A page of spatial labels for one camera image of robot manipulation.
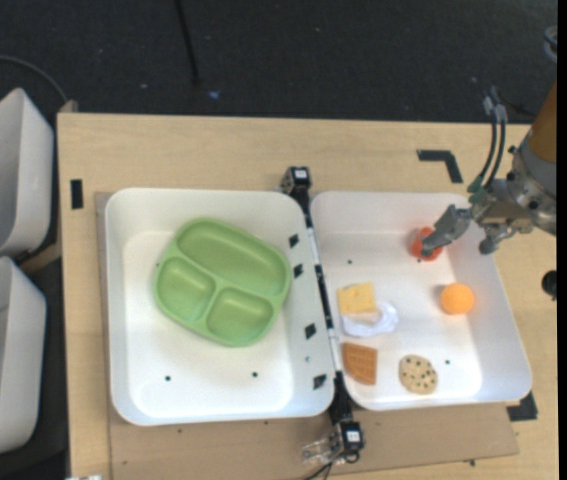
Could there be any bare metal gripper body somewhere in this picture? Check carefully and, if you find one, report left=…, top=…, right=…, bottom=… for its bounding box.
left=469, top=168, right=558, bottom=235

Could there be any red round toy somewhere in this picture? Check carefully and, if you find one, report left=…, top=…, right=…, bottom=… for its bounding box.
left=410, top=225, right=446, bottom=262

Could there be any orange ball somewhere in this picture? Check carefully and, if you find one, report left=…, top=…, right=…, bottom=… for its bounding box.
left=439, top=281, right=476, bottom=316

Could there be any white plastic tray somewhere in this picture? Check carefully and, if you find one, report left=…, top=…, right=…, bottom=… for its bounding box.
left=104, top=186, right=336, bottom=427
left=309, top=189, right=534, bottom=412

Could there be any white crumpled toy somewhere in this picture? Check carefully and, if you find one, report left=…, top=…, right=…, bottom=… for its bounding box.
left=339, top=299, right=400, bottom=340

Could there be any yellow cheese wedge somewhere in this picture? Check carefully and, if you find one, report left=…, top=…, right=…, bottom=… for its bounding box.
left=336, top=281, right=379, bottom=317

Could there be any thin black and white rod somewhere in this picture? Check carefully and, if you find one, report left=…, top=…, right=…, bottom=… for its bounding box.
left=294, top=187, right=353, bottom=425

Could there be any chocolate chip biscuit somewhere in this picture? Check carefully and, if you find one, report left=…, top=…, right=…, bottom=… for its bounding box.
left=398, top=353, right=440, bottom=396

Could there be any brown waffle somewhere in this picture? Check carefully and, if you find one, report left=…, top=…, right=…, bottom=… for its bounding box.
left=340, top=342, right=380, bottom=386

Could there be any green divided plate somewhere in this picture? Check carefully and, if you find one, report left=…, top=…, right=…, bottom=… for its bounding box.
left=152, top=216, right=294, bottom=349

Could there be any black block with thin wires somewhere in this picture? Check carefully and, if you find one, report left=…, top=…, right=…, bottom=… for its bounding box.
left=337, top=419, right=366, bottom=453
left=281, top=165, right=312, bottom=192

